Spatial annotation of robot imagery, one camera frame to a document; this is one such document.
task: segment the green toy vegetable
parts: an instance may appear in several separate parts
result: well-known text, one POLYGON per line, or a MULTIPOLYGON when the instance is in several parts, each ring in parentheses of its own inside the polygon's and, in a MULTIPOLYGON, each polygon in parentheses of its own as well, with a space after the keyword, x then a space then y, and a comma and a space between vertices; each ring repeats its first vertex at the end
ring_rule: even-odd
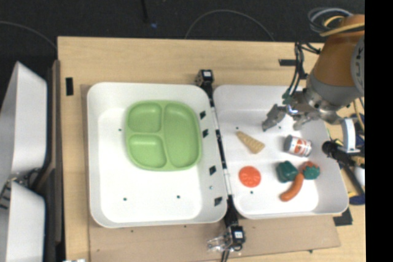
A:
POLYGON ((276 171, 278 180, 282 183, 293 181, 298 174, 298 170, 290 161, 279 163, 276 171))
POLYGON ((302 166, 302 173, 305 176, 305 179, 313 180, 313 179, 317 179, 317 177, 321 173, 321 170, 318 165, 315 165, 311 161, 307 161, 302 166))

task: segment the black cable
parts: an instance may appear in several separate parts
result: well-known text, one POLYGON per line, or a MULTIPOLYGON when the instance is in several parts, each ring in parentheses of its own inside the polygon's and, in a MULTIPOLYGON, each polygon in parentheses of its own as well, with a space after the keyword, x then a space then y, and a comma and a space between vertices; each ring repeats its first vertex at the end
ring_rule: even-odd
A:
POLYGON ((350 165, 352 164, 351 155, 353 156, 354 153, 349 154, 344 151, 341 151, 339 149, 339 146, 341 145, 337 144, 336 142, 327 141, 323 143, 322 151, 326 155, 331 156, 332 158, 337 160, 339 164, 342 165, 349 179, 351 180, 352 184, 355 186, 356 190, 358 191, 358 194, 364 195, 365 192, 363 190, 362 185, 360 184, 354 172, 350 168, 350 165))
POLYGON ((229 250, 222 252, 221 262, 227 262, 229 257, 229 250))
POLYGON ((290 95, 290 91, 291 91, 291 89, 292 89, 292 87, 293 87, 293 85, 295 83, 296 76, 297 76, 297 73, 298 73, 297 72, 297 65, 298 65, 298 62, 299 62, 299 54, 296 51, 296 45, 297 45, 297 43, 295 43, 295 57, 296 57, 296 60, 295 60, 295 73, 294 73, 294 76, 292 77, 292 81, 291 81, 291 83, 289 85, 289 88, 287 89, 288 95, 290 95))
POLYGON ((304 47, 302 46, 301 42, 297 42, 295 44, 296 67, 295 67, 295 74, 294 74, 294 77, 292 79, 292 83, 290 85, 290 88, 292 88, 292 85, 293 85, 293 82, 294 82, 296 76, 297 76, 297 80, 296 80, 295 86, 293 87, 291 96, 293 96, 295 94, 295 92, 296 92, 296 90, 297 90, 297 88, 299 86, 300 80, 302 79, 302 76, 303 76, 303 79, 304 79, 304 76, 305 76, 304 70, 303 70, 303 63, 304 63, 304 60, 305 60, 303 49, 304 49, 304 47))
POLYGON ((312 45, 311 45, 310 43, 308 43, 308 42, 305 42, 304 44, 305 44, 308 48, 302 47, 302 49, 307 50, 308 52, 311 52, 311 53, 315 53, 315 54, 317 54, 317 55, 319 55, 319 54, 321 53, 321 49, 320 49, 320 48, 316 48, 316 47, 312 46, 312 45))
POLYGON ((214 14, 214 13, 232 13, 232 14, 237 14, 240 15, 244 18, 247 18, 251 21, 253 21, 254 23, 256 23, 258 26, 260 26, 265 32, 266 34, 269 36, 269 38, 275 42, 276 40, 274 39, 273 35, 266 29, 266 27, 264 27, 261 22, 257 21, 256 19, 250 17, 249 15, 246 15, 245 13, 242 12, 238 12, 238 11, 234 11, 234 10, 228 10, 228 9, 218 9, 218 10, 212 10, 209 12, 204 13, 203 15, 199 16, 190 26, 189 30, 186 32, 184 39, 188 38, 192 28, 204 17, 210 15, 210 14, 214 14))
POLYGON ((232 248, 234 249, 234 251, 238 252, 238 251, 241 251, 241 249, 243 249, 243 245, 240 244, 240 245, 237 245, 236 247, 232 246, 232 248))

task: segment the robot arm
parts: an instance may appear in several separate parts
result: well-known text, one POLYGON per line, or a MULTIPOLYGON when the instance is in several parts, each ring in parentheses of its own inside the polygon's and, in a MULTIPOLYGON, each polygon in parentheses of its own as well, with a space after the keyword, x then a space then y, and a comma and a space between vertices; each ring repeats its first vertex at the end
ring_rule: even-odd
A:
POLYGON ((340 24, 320 33, 328 38, 321 51, 314 48, 319 57, 310 75, 302 73, 303 49, 307 47, 299 43, 295 45, 297 82, 306 79, 306 88, 297 91, 296 84, 293 92, 290 93, 288 89, 283 95, 283 106, 274 105, 268 118, 262 123, 264 131, 280 122, 285 115, 294 118, 296 130, 301 129, 304 123, 316 119, 323 119, 332 125, 342 124, 344 118, 337 111, 364 96, 365 16, 349 14, 333 18, 340 18, 340 24))

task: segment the cable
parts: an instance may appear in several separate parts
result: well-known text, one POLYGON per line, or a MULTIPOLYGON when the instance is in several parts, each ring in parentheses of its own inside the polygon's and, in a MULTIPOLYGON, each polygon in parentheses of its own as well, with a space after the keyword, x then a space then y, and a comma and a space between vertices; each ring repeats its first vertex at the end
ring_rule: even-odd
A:
POLYGON ((321 49, 320 48, 316 48, 316 47, 312 46, 310 43, 307 43, 307 42, 305 44, 311 49, 311 50, 307 49, 309 52, 316 53, 317 55, 319 55, 321 53, 321 49))
POLYGON ((239 252, 239 251, 241 251, 241 249, 243 249, 243 245, 242 244, 240 244, 240 245, 237 245, 237 246, 232 246, 232 249, 234 250, 234 251, 236 251, 236 252, 239 252))
POLYGON ((185 34, 185 36, 184 36, 184 39, 187 39, 187 38, 188 38, 188 36, 189 36, 189 34, 190 34, 192 28, 193 28, 201 19, 203 19, 204 17, 206 17, 206 16, 208 16, 208 15, 210 15, 210 14, 214 14, 214 13, 232 13, 232 14, 237 14, 237 15, 240 15, 240 16, 242 16, 242 17, 244 17, 244 18, 247 18, 247 19, 253 21, 254 23, 256 23, 257 25, 259 25, 259 26, 268 34, 269 38, 270 38, 273 42, 276 41, 276 40, 274 39, 273 35, 266 29, 266 27, 264 27, 264 26, 261 24, 261 22, 259 22, 259 21, 257 21, 256 19, 250 17, 249 15, 246 15, 245 13, 238 12, 238 11, 234 11, 234 10, 228 10, 228 9, 213 10, 213 11, 206 12, 206 13, 204 13, 203 15, 199 16, 199 17, 191 24, 189 30, 186 32, 186 34, 185 34))
POLYGON ((0 24, 15 26, 15 27, 21 28, 21 29, 26 29, 27 31, 30 31, 30 32, 34 33, 35 35, 38 35, 39 37, 46 40, 55 50, 57 50, 57 46, 55 45, 55 43, 53 43, 48 37, 46 37, 45 35, 41 34, 38 31, 36 31, 35 29, 29 28, 28 26, 25 26, 25 25, 21 25, 21 24, 14 23, 14 22, 8 22, 8 21, 0 21, 0 24))
POLYGON ((363 99, 362 99, 362 98, 359 98, 359 101, 360 101, 360 104, 362 105, 363 110, 364 110, 364 102, 363 102, 363 99))
POLYGON ((353 104, 354 104, 354 108, 355 108, 355 113, 356 113, 357 120, 358 120, 359 125, 360 125, 360 127, 362 128, 364 134, 365 134, 365 131, 364 131, 364 123, 363 123, 362 117, 360 117, 360 113, 359 113, 359 110, 358 110, 358 108, 357 108, 357 104, 356 104, 355 101, 353 101, 353 104))
POLYGON ((299 86, 300 79, 301 79, 300 71, 303 69, 303 60, 304 60, 304 55, 303 55, 302 49, 301 48, 299 49, 299 46, 296 46, 295 50, 297 50, 297 54, 299 54, 299 56, 300 56, 300 61, 297 62, 297 65, 296 65, 295 72, 297 72, 297 80, 296 80, 294 89, 292 90, 292 96, 295 94, 297 87, 299 86))
POLYGON ((294 85, 294 83, 296 81, 296 76, 298 74, 298 72, 297 72, 297 65, 299 64, 299 54, 296 51, 296 44, 295 44, 295 57, 296 57, 296 60, 295 60, 295 72, 294 72, 294 76, 292 77, 292 81, 291 81, 291 83, 290 83, 286 93, 284 94, 285 98, 290 96, 290 91, 291 91, 291 89, 292 89, 292 87, 293 87, 293 85, 294 85))
POLYGON ((307 13, 310 28, 317 33, 333 30, 334 28, 328 26, 329 23, 333 20, 348 17, 350 15, 353 14, 347 10, 334 7, 315 8, 307 13))
POLYGON ((229 257, 229 250, 225 250, 222 252, 221 262, 227 262, 229 257))
POLYGON ((346 25, 346 26, 341 26, 339 28, 331 29, 326 32, 321 32, 319 35, 325 37, 337 33, 343 33, 343 32, 356 32, 356 31, 362 31, 365 27, 365 23, 356 23, 352 25, 346 25))

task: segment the red and white can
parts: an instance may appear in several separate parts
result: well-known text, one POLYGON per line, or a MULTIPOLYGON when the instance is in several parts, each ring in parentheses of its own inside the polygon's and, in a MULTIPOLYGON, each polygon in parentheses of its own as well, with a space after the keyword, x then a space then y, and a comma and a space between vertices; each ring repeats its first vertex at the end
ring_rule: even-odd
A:
POLYGON ((285 152, 298 156, 308 156, 311 153, 311 150, 312 143, 309 140, 289 135, 284 141, 285 152))

